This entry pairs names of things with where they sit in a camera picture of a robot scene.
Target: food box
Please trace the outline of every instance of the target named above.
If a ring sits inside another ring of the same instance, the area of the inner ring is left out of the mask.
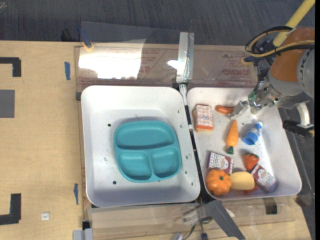
[[[255,179],[256,184],[265,192],[271,191],[277,182],[276,178],[259,163],[252,169],[251,175]]]
[[[208,169],[221,169],[227,174],[232,174],[234,160],[222,154],[211,152],[208,157]]]
[[[194,129],[197,132],[212,131],[214,129],[213,113],[210,106],[197,104],[192,113],[195,120]]]

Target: wooden board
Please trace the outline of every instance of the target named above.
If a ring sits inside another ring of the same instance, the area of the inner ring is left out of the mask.
[[[75,99],[75,47],[79,45],[0,41],[0,56],[19,57],[22,66],[22,76],[12,77],[12,66],[0,64],[0,90],[15,90],[14,118],[0,118],[0,215],[10,212],[10,194],[21,193],[21,220],[0,225],[0,240],[69,240],[73,230],[82,228],[81,142]],[[219,50],[218,46],[207,48]],[[66,79],[65,62],[70,63],[70,80]],[[229,208],[233,212],[240,205],[234,203]],[[291,211],[289,219],[261,218],[259,224],[252,220],[240,230],[247,239],[311,239],[301,208],[293,202]],[[43,212],[50,212],[49,220],[42,220]],[[215,224],[205,229],[209,239],[226,239]],[[170,240],[172,236],[136,239]],[[197,226],[189,239],[199,238]]]

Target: white sink basin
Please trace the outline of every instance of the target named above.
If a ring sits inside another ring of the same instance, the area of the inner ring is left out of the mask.
[[[86,193],[98,207],[186,203],[200,194],[186,111],[170,87],[90,86],[81,95]],[[172,178],[132,182],[119,171],[113,137],[122,124],[157,120],[177,136],[181,169]]]

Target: gray carpet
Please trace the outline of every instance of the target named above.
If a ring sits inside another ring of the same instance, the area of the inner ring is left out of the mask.
[[[192,31],[196,44],[245,45],[262,31],[284,25],[303,0],[0,0],[0,40],[60,41],[62,30],[79,39],[82,22]],[[315,6],[299,26],[315,27]],[[297,143],[306,167],[304,193],[315,192],[314,138]],[[315,199],[303,211],[315,239]]]

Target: toy pumpkin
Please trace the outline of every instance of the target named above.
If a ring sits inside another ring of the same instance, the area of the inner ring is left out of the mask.
[[[212,169],[205,178],[207,188],[216,196],[227,194],[232,185],[229,175],[221,169]]]

